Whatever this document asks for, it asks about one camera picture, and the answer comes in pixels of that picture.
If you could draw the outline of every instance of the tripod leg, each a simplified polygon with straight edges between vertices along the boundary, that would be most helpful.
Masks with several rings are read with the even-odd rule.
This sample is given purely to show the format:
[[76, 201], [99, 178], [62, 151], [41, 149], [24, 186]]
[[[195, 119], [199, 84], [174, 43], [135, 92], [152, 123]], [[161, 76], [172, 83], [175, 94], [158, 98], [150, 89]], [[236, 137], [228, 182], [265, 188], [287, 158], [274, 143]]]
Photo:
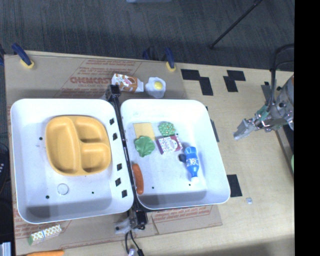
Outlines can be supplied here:
[[240, 21], [244, 19], [256, 6], [258, 6], [263, 0], [255, 0], [253, 5], [241, 15], [222, 35], [219, 36], [217, 40], [215, 40], [212, 44], [209, 44], [209, 48], [213, 49], [214, 46], [226, 35], [228, 34]]

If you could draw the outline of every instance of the blue bottle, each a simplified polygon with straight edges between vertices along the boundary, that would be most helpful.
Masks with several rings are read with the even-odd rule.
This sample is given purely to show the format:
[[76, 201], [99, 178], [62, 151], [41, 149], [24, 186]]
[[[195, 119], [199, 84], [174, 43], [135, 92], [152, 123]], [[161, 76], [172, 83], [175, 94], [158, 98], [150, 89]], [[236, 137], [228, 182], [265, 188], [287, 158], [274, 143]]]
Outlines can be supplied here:
[[199, 159], [197, 156], [197, 149], [194, 146], [188, 146], [184, 150], [186, 168], [191, 174], [191, 181], [198, 183], [198, 170], [199, 170]]

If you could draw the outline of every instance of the bottle label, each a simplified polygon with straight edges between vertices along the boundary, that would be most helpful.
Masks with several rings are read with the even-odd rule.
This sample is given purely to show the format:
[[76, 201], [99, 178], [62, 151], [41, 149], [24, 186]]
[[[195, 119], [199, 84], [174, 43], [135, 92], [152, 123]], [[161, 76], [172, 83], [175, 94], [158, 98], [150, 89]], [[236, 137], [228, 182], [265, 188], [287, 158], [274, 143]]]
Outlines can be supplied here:
[[198, 165], [199, 165], [198, 158], [189, 158], [189, 159], [186, 160], [186, 167], [198, 166]]

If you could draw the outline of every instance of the toy sink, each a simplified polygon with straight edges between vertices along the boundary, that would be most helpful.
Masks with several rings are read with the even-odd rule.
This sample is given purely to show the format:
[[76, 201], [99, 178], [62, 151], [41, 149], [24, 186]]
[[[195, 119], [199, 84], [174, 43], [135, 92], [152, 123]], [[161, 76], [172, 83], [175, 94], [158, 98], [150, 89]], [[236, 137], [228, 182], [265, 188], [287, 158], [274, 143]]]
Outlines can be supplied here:
[[[229, 199], [228, 179], [202, 103], [128, 99], [116, 111], [121, 120], [102, 99], [20, 99], [12, 105], [17, 209], [25, 221], [40, 224], [129, 210], [137, 186], [130, 164], [138, 164], [143, 176], [144, 190], [136, 198], [151, 211]], [[161, 154], [155, 145], [141, 157], [134, 124], [150, 124], [156, 140], [162, 137], [163, 122], [174, 125], [183, 149]], [[188, 146], [197, 149], [198, 183], [191, 182], [181, 161]]]

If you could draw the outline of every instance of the table top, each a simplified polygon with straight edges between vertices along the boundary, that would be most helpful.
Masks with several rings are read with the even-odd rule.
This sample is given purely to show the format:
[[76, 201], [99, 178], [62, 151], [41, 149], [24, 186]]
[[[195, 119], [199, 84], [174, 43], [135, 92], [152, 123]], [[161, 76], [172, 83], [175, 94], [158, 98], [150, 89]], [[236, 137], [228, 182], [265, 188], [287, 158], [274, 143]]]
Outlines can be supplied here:
[[[153, 67], [149, 70], [153, 73], [142, 69], [136, 72], [141, 80], [148, 80], [147, 77], [157, 72], [160, 72], [160, 76], [162, 74], [162, 78], [170, 76], [163, 62], [136, 61], [140, 67], [144, 64], [148, 69]], [[13, 73], [7, 70], [6, 66], [6, 92], [10, 108], [14, 101], [24, 95], [19, 95], [17, 87], [22, 86], [14, 86], [17, 82], [15, 79], [12, 82], [8, 80]], [[227, 202], [217, 205], [222, 225], [198, 229], [195, 225], [188, 231], [146, 237], [135, 234], [136, 243], [146, 256], [294, 255], [294, 175], [279, 141], [279, 134], [260, 130], [239, 141], [233, 138], [233, 132], [242, 119], [252, 118], [265, 103], [262, 86], [268, 86], [271, 82], [270, 72], [186, 63], [176, 63], [175, 72], [172, 79], [182, 93], [177, 94], [173, 90], [171, 99], [197, 100], [207, 107], [224, 168], [230, 178], [231, 197]], [[284, 85], [292, 74], [278, 71], [277, 85]], [[88, 218], [84, 221], [89, 224], [91, 220]], [[128, 244], [134, 246], [130, 239]], [[127, 255], [124, 240], [65, 249], [66, 256], [104, 256], [106, 252], [108, 255]]]

